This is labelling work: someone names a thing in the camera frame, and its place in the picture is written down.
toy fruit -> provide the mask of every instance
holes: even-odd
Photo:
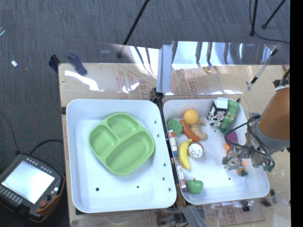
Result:
[[[181,166],[187,170],[190,169],[188,157],[187,157],[187,150],[189,144],[192,142],[192,139],[189,139],[188,141],[184,141],[181,143],[181,145],[178,148],[178,157],[179,157],[179,162]]]
[[[205,140],[207,138],[206,133],[202,133],[200,129],[200,125],[205,126],[205,121],[203,119],[198,119],[198,121],[194,124],[189,125],[189,129],[199,137],[200,140]]]
[[[186,181],[186,187],[190,193],[200,194],[203,188],[203,182],[194,178],[193,180]]]
[[[199,115],[196,110],[194,109],[188,109],[185,111],[183,115],[183,119],[188,124],[194,124],[197,123],[199,120]]]
[[[168,120],[166,126],[168,130],[173,130],[175,135],[179,135],[183,129],[182,124],[176,119]]]
[[[192,143],[188,147],[188,154],[192,158],[200,158],[203,155],[204,147],[200,143]]]

toy apple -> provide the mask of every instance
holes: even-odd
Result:
[[[186,188],[192,194],[200,194],[203,188],[203,182],[195,178],[193,180],[187,180]]]

gray carpet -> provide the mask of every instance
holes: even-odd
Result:
[[[127,44],[157,49],[163,41],[280,44],[270,64],[290,64],[290,0],[266,29],[261,27],[281,1],[258,0],[256,34],[251,36],[255,0],[151,0]],[[0,36],[0,110],[20,152],[29,153],[44,140],[63,139],[58,75],[48,65],[50,57],[56,54],[67,62],[74,52],[82,62],[103,62],[100,43],[122,44],[144,2],[0,0],[0,27],[6,30]],[[15,151],[0,115],[0,167],[9,165]],[[33,155],[65,172],[61,143],[45,143]],[[43,224],[0,206],[0,225],[67,227],[66,193]]]

white tray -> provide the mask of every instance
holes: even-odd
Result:
[[[185,180],[194,177],[204,183],[200,194],[183,192],[183,197],[192,204],[208,204],[223,201],[235,201],[241,199],[258,198],[267,195],[269,183],[262,167],[255,168],[250,159],[244,159],[247,176],[241,177],[237,170],[226,170],[222,164],[222,158],[226,156],[224,147],[224,135],[218,126],[211,126],[207,121],[207,114],[212,106],[212,99],[192,100],[170,100],[163,106],[165,121],[169,119],[182,119],[187,109],[194,109],[200,118],[204,119],[206,126],[202,126],[202,132],[208,134],[206,140],[200,140],[204,146],[204,154],[201,158],[188,157],[190,169],[183,169]],[[235,128],[245,123],[246,117],[241,105],[238,107],[235,119],[231,126]],[[246,126],[236,130],[238,143],[245,144]],[[184,134],[175,136],[177,146],[188,140]],[[174,157],[176,165],[179,164],[178,157]]]
[[[130,114],[151,134],[155,151],[128,175],[109,172],[88,145],[89,132],[113,113]],[[85,213],[168,208],[177,197],[160,111],[147,100],[77,99],[66,109],[71,195]]]

cable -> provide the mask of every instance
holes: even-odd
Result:
[[[184,226],[181,226],[181,227],[185,227],[185,226],[188,226],[189,223],[186,223]],[[177,225],[174,225],[174,227],[177,227]]]
[[[238,128],[241,128],[241,127],[244,126],[244,125],[247,125],[247,126],[248,126],[248,129],[249,129],[250,127],[249,127],[248,124],[249,124],[250,122],[252,122],[252,121],[258,119],[259,117],[260,117],[260,115],[253,116],[253,117],[251,117],[246,123],[243,123],[243,124],[239,125],[238,127],[234,128],[234,129],[232,129],[232,130],[230,130],[230,131],[224,136],[224,139],[225,139],[226,142],[228,142],[228,143],[230,143],[230,144],[233,144],[233,145],[235,145],[235,146],[239,146],[239,147],[248,149],[248,150],[253,151],[253,152],[257,152],[257,153],[259,153],[259,154],[265,156],[270,162],[273,163],[273,166],[274,166],[274,165],[275,165],[274,160],[273,160],[273,158],[270,157],[270,155],[267,153],[266,150],[265,150],[266,153],[263,153],[263,152],[261,152],[261,151],[255,149],[255,148],[253,148],[253,147],[248,147],[248,146],[245,146],[245,145],[240,145],[240,144],[238,144],[238,143],[231,142],[231,141],[229,141],[229,140],[226,139],[226,137],[227,137],[227,135],[228,135],[229,133],[231,133],[232,131],[237,130]],[[262,146],[262,143],[258,140],[257,137],[255,137],[255,138],[256,138],[256,140],[258,141],[258,143],[260,144],[260,146],[262,147],[262,149],[264,150],[264,147]]]
[[[11,127],[11,124],[10,124],[9,119],[7,118],[7,116],[1,110],[0,110],[0,113],[4,116],[4,118],[6,119],[8,125],[9,125],[10,132],[11,132],[11,135],[12,135],[12,138],[13,138],[13,142],[14,142],[14,146],[15,146],[15,149],[16,149],[15,154],[18,155],[18,154],[20,154],[20,151],[17,148],[17,144],[16,144],[13,128]]]
[[[288,67],[288,69],[284,72],[284,74],[280,80],[279,86],[284,86],[284,82],[289,75],[289,69],[290,69],[290,67]]]
[[[47,143],[47,142],[51,142],[51,141],[56,141],[56,142],[60,142],[63,144],[63,142],[61,140],[45,140],[45,141],[42,141],[40,144],[38,144],[37,146],[35,146],[30,152],[29,152],[29,155],[31,155],[38,147],[40,147],[41,145]]]
[[[251,21],[251,0],[250,0],[250,24],[252,25],[252,21]],[[287,41],[283,41],[283,40],[277,40],[277,39],[268,39],[268,38],[264,38],[264,37],[261,37],[259,36],[257,33],[256,33],[256,30],[254,29],[254,33],[256,34],[256,36],[258,36],[259,38],[261,39],[264,39],[264,40],[271,40],[271,41],[277,41],[277,42],[282,42],[282,43],[286,43],[286,44],[289,44],[289,42]]]

